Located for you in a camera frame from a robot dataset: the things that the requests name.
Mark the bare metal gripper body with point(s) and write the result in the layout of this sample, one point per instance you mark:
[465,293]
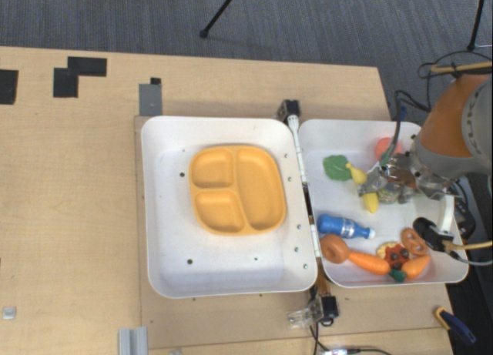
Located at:
[402,170]

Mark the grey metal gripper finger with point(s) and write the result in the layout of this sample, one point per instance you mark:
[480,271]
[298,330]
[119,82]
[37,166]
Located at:
[407,195]
[373,182]

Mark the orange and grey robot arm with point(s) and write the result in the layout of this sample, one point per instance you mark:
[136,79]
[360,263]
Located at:
[443,126]

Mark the small green printed can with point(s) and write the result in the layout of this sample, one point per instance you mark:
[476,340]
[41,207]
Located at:
[389,196]

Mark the yellow banana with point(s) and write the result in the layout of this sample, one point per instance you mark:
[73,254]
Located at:
[371,202]

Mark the pink round toy fruit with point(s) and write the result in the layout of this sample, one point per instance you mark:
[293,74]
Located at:
[385,146]

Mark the white plastic tray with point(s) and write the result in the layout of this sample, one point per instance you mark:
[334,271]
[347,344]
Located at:
[389,226]
[169,211]

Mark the brown pretzel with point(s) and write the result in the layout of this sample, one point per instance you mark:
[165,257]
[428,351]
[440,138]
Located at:
[408,235]

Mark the green lettuce leaf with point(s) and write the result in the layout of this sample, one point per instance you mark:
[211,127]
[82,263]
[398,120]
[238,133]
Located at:
[335,168]

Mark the pizza slice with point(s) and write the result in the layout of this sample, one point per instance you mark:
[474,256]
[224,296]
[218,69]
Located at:
[387,249]

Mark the blue bottle with white cap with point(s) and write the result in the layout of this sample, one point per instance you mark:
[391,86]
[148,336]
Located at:
[331,224]

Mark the orange carrot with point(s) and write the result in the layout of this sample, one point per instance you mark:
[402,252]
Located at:
[369,263]
[418,265]

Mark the thin black and white rod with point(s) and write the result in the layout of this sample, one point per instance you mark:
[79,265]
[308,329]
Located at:
[299,153]

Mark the brown doughnut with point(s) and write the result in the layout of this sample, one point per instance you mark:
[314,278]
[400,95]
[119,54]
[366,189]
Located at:
[327,249]

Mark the orange divided plate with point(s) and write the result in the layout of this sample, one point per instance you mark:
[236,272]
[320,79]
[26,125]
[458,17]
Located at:
[254,188]

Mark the black cylinder on white bracket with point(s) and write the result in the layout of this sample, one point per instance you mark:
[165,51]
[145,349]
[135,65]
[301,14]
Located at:
[433,236]

